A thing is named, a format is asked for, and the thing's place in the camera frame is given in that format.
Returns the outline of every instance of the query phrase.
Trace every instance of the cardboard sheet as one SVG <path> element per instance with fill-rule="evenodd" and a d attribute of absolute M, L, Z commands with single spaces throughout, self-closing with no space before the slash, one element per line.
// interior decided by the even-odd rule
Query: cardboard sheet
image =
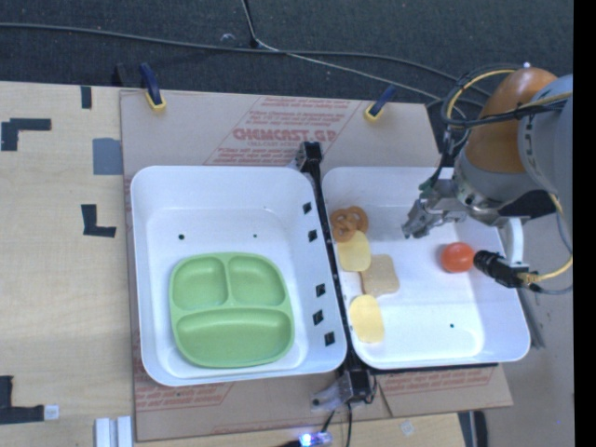
<path fill-rule="evenodd" d="M 371 102 L 166 91 L 154 112 L 141 90 L 120 95 L 126 196 L 129 291 L 137 441 L 166 440 L 279 427 L 319 426 L 326 413 L 310 409 L 310 395 L 335 373 L 291 378 L 166 387 L 144 371 L 138 313 L 129 186 L 153 165 L 287 166 L 302 141 L 319 141 L 321 169 L 342 166 L 435 166 L 439 155 L 420 104 L 388 103 L 371 123 Z M 510 405 L 500 366 L 404 372 L 378 376 L 380 393 L 358 406 L 355 420 L 448 413 Z"/>

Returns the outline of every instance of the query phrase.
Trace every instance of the black tape mark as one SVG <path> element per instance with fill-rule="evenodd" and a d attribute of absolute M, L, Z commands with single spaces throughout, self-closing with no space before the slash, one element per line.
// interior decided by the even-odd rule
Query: black tape mark
<path fill-rule="evenodd" d="M 83 235 L 92 235 L 95 237 L 115 237 L 115 227 L 97 226 L 97 206 L 93 204 L 81 205 L 83 212 L 83 224 L 85 229 Z"/>
<path fill-rule="evenodd" d="M 111 138 L 93 140 L 93 174 L 121 175 L 122 149 L 120 141 Z"/>
<path fill-rule="evenodd" d="M 320 309 L 317 313 L 315 313 L 313 315 L 313 323 L 315 323 L 315 326 L 317 326 L 318 324 L 320 324 L 320 322 L 324 320 L 323 317 L 323 310 Z"/>
<path fill-rule="evenodd" d="M 2 123 L 1 151 L 16 151 L 19 145 L 20 130 L 51 130 L 51 119 L 10 118 Z"/>
<path fill-rule="evenodd" d="M 83 109 L 91 109 L 93 100 L 91 98 L 91 86 L 81 87 L 81 107 Z"/>
<path fill-rule="evenodd" d="M 0 376 L 0 424 L 23 424 L 44 420 L 44 406 L 14 407 L 12 405 L 12 376 Z"/>
<path fill-rule="evenodd" d="M 325 334 L 325 346 L 332 345 L 335 343 L 335 333 L 328 332 Z"/>

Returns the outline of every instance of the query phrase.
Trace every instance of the blue clamp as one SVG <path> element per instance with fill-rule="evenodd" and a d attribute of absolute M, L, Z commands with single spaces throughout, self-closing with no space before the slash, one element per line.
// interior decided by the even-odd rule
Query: blue clamp
<path fill-rule="evenodd" d="M 147 87 L 145 97 L 154 111 L 161 111 L 166 107 L 166 100 L 159 92 L 159 85 L 157 84 L 156 74 L 153 72 L 148 63 L 141 63 L 139 66 L 142 81 Z"/>
<path fill-rule="evenodd" d="M 383 113 L 383 106 L 395 96 L 397 91 L 398 89 L 396 87 L 389 85 L 377 102 L 374 102 L 366 108 L 366 111 L 364 111 L 364 118 L 371 122 L 376 121 L 381 113 Z"/>

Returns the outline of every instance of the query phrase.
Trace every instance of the black cable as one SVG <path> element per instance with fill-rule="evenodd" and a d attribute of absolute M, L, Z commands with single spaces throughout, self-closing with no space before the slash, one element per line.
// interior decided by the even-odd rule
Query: black cable
<path fill-rule="evenodd" d="M 533 291 L 534 293 L 540 293 L 540 294 L 566 294 L 569 291 L 572 291 L 574 286 L 573 284 L 569 285 L 567 288 L 563 288 L 561 290 L 548 290 L 546 288 L 542 288 L 539 285 L 536 285 L 535 283 L 530 283 L 530 285 L 528 285 L 528 290 Z"/>
<path fill-rule="evenodd" d="M 325 421 L 325 424 L 323 424 L 323 427 L 320 430 L 321 432 L 327 432 L 327 429 L 329 428 L 329 424 L 331 423 L 334 415 L 335 415 L 335 410 L 332 411 L 332 413 L 329 415 L 329 417 Z"/>
<path fill-rule="evenodd" d="M 244 7 L 244 13 L 246 15 L 247 23 L 249 24 L 249 33 L 251 34 L 251 47 L 258 48 L 261 47 L 259 39 L 257 38 L 256 33 L 254 32 L 254 27 L 252 26 L 252 15 L 251 9 L 249 8 L 249 0 L 241 0 L 242 6 Z"/>
<path fill-rule="evenodd" d="M 349 447 L 350 442 L 352 440 L 352 404 L 347 402 L 346 405 L 347 405 L 347 435 L 345 436 L 345 447 Z"/>
<path fill-rule="evenodd" d="M 434 107 L 437 104 L 443 104 L 444 101 L 445 101 L 445 99 L 444 98 L 441 98 L 440 100 L 435 100 L 435 101 L 427 102 L 425 104 L 425 106 L 427 107 L 427 109 L 430 109 L 431 107 Z M 469 100 L 469 99 L 466 99 L 466 98 L 459 98 L 458 101 L 459 102 L 464 102 L 465 104 L 471 104 L 473 106 L 478 106 L 479 108 L 483 108 L 484 107 L 484 103 L 483 102 Z M 456 107 L 454 108 L 454 110 L 457 111 L 460 115 L 462 114 L 461 111 L 459 111 Z"/>
<path fill-rule="evenodd" d="M 376 391 L 378 389 L 376 376 L 373 376 L 372 379 L 374 380 L 374 383 L 372 384 L 371 395 L 370 397 L 364 400 L 365 404 L 372 404 L 374 402 L 374 397 L 376 396 Z"/>
<path fill-rule="evenodd" d="M 464 74 L 462 77 L 459 78 L 455 87 L 452 88 L 452 90 L 443 99 L 443 104 L 440 109 L 440 117 L 443 123 L 447 126 L 450 126 L 452 129 L 467 130 L 485 124 L 509 121 L 512 119 L 519 120 L 526 116 L 537 115 L 539 113 L 559 111 L 564 107 L 566 99 L 561 99 L 559 101 L 553 101 L 548 103 L 545 102 L 544 104 L 521 105 L 517 109 L 514 109 L 512 111 L 507 111 L 505 113 L 500 113 L 496 115 L 486 115 L 481 117 L 480 119 L 453 119 L 451 117 L 449 113 L 450 109 L 453 109 L 453 104 L 459 99 L 459 97 L 463 94 L 463 92 L 466 89 L 472 88 L 468 87 L 467 85 L 469 85 L 470 83 L 480 81 L 484 77 L 513 73 L 514 71 L 519 70 L 520 68 L 520 65 L 500 63 L 481 67 L 477 70 Z"/>
<path fill-rule="evenodd" d="M 451 81 L 456 81 L 457 78 L 452 74 L 447 74 L 442 72 L 441 70 L 437 70 L 430 66 L 426 66 L 422 63 L 417 63 L 415 61 L 404 60 L 401 58 L 388 56 L 388 55 L 379 55 L 375 53 L 367 53 L 367 52 L 357 52 L 357 51 L 327 51 L 327 50 L 314 50 L 314 49 L 264 49 L 264 48 L 244 48 L 244 47 L 224 47 L 219 45 L 208 45 L 202 43 L 192 43 L 192 42 L 184 42 L 179 40 L 169 40 L 166 38 L 158 38 L 152 36 L 143 36 L 143 35 L 136 35 L 136 34 L 124 34 L 119 32 L 112 32 L 107 30 L 96 30 L 92 28 L 81 28 L 81 27 L 73 27 L 73 26 L 65 26 L 65 25 L 46 25 L 43 23 L 16 23 L 16 22 L 0 22 L 0 28 L 8 29 L 8 30 L 38 30 L 38 31 L 46 31 L 46 32 L 58 32 L 58 33 L 69 33 L 69 34 L 89 34 L 94 36 L 103 36 L 103 37 L 110 37 L 110 38 L 118 38 L 118 39 L 126 39 L 126 40 L 133 40 L 139 41 L 144 43 L 153 43 L 158 45 L 166 45 L 172 47 L 186 47 L 191 49 L 204 49 L 210 51 L 221 51 L 221 52 L 232 52 L 232 53 L 248 53 L 248 54 L 256 54 L 256 55 L 269 55 L 269 56 L 288 56 L 289 54 L 295 55 L 302 55 L 302 56 L 328 56 L 328 57 L 347 57 L 347 58 L 357 58 L 357 59 L 364 59 L 364 60 L 380 60 L 380 61 L 391 61 L 395 63 L 404 64 L 407 66 L 412 66 L 414 68 L 418 68 L 421 70 L 425 70 L 430 72 L 434 75 L 442 76 L 446 79 Z M 256 39 L 254 36 L 253 30 L 251 30 L 251 37 Z M 479 88 L 474 88 L 478 92 L 488 96 L 489 93 L 483 91 Z"/>
<path fill-rule="evenodd" d="M 424 192 L 425 190 L 433 188 L 435 186 L 435 183 L 437 183 L 437 180 L 440 177 L 440 173 L 445 167 L 447 167 L 447 163 L 449 162 L 450 157 L 454 155 L 454 148 L 457 145 L 460 145 L 463 142 L 465 142 L 468 136 L 468 133 L 466 133 L 458 142 L 453 144 L 454 134 L 451 132 L 449 127 L 445 130 L 444 134 L 445 138 L 443 139 L 443 148 L 440 152 L 439 164 L 437 165 L 437 168 L 432 173 L 432 175 L 418 186 L 418 189 L 421 192 Z"/>

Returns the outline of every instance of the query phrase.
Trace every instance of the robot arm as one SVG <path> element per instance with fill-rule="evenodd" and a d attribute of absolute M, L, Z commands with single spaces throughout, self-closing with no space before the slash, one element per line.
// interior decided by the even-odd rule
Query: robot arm
<path fill-rule="evenodd" d="M 527 220 L 523 214 L 512 216 L 507 207 L 534 191 L 546 191 L 553 201 L 560 200 L 572 236 L 573 76 L 557 78 L 536 68 L 497 69 L 483 75 L 501 73 L 508 76 L 478 120 L 451 119 L 456 98 L 477 80 L 473 76 L 443 105 L 449 130 L 459 124 L 457 129 L 469 129 L 470 134 L 454 161 L 453 176 L 440 179 L 439 169 L 421 185 L 420 197 L 402 225 L 404 236 L 424 237 L 435 226 L 466 217 L 499 228 L 512 218 Z M 488 262 L 497 266 L 486 253 L 481 262 L 482 266 Z M 496 278 L 494 273 L 487 275 Z M 514 277 L 502 282 L 515 286 L 520 280 Z"/>

